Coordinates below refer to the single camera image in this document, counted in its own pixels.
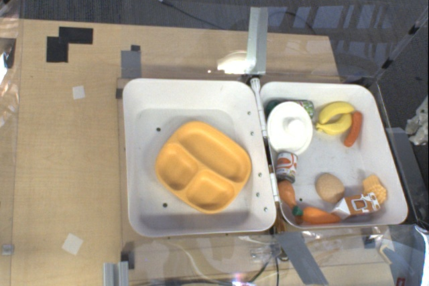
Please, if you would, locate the tan bread roll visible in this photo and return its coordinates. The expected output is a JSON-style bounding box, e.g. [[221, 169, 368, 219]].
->
[[314, 171, 346, 205]]

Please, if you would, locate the orange sausage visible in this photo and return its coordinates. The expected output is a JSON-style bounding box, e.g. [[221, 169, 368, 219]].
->
[[343, 110, 364, 148]]

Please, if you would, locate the green can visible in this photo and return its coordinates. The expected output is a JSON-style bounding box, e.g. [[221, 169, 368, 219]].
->
[[265, 98, 316, 119]]

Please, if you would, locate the yellow banana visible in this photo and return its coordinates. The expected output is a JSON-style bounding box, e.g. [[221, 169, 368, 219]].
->
[[315, 100, 356, 136]]

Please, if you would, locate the orange carrot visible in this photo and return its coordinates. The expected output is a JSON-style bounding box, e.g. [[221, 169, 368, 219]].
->
[[277, 180, 304, 217], [294, 206, 342, 226]]

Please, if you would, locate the orange and white carton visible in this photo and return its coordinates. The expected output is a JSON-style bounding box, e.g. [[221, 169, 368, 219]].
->
[[330, 192, 382, 220]]

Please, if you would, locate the yellow waffle biscuit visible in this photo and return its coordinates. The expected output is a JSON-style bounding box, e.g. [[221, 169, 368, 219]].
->
[[362, 174, 388, 204]]

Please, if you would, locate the white bowl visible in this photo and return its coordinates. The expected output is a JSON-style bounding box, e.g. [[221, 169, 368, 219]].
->
[[266, 100, 314, 156]]

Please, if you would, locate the white plastic tray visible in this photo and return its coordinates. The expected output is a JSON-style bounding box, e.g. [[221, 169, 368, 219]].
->
[[122, 78, 278, 238], [259, 81, 410, 230]]

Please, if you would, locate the orange divided plate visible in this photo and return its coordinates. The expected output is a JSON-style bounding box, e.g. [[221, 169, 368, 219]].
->
[[154, 121, 253, 215]]

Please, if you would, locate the red and white can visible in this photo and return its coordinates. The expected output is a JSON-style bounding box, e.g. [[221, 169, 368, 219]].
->
[[275, 151, 299, 184]]

